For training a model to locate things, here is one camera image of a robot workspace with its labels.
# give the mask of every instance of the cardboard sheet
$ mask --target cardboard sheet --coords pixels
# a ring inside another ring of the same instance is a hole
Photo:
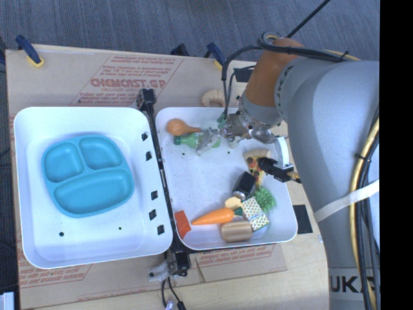
[[[118,260],[64,269],[38,269],[25,258],[19,194],[16,185],[13,121],[23,108],[34,106],[133,107],[140,88],[156,92],[158,112],[165,107],[201,107],[201,97],[221,89],[221,72],[213,59],[158,56],[34,45],[45,60],[33,67],[24,51],[6,52],[11,154],[13,157],[15,215],[21,309],[66,304],[160,289],[149,282],[148,268],[160,265],[163,255]],[[235,61],[233,67],[250,63]],[[234,85],[231,106],[245,84]],[[287,269],[279,244],[191,254],[192,267],[176,285],[192,285]]]

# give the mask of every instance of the blue plastic plate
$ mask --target blue plastic plate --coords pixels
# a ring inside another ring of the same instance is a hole
[[[80,218],[112,210],[134,192],[134,179],[118,146],[100,135],[53,144],[41,160],[43,178],[56,207]]]

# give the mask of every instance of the green toy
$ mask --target green toy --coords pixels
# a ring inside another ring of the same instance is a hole
[[[261,209],[267,213],[271,208],[276,206],[276,199],[270,193],[270,191],[264,187],[260,187],[255,191],[254,197],[256,198]]]
[[[174,144],[175,145],[188,145],[189,147],[196,148],[201,141],[204,132],[193,132],[187,136],[174,136]],[[212,148],[217,148],[219,146],[219,139],[218,141],[212,146]]]

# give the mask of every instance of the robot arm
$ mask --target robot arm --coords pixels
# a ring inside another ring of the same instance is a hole
[[[277,39],[275,44],[303,46],[289,38]],[[378,61],[337,63],[265,50],[240,99],[239,110],[228,115],[221,135],[233,146],[250,138],[273,143],[277,137],[271,129],[285,121],[296,169],[312,210],[317,212],[353,191],[356,155],[362,153],[372,121],[378,121],[378,106]],[[378,146],[369,161],[368,180],[374,181],[379,178]],[[370,203],[378,203],[377,193],[370,197]],[[331,309],[365,308],[352,220],[354,207],[350,206],[318,222],[327,254]],[[367,258],[371,268],[371,256]],[[372,308],[379,307],[379,293],[374,296],[374,286],[366,287],[374,301]]]

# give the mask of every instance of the toy carrot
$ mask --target toy carrot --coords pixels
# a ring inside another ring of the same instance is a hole
[[[205,214],[192,221],[192,225],[207,225],[229,223],[235,216],[235,212],[229,208],[220,208]]]

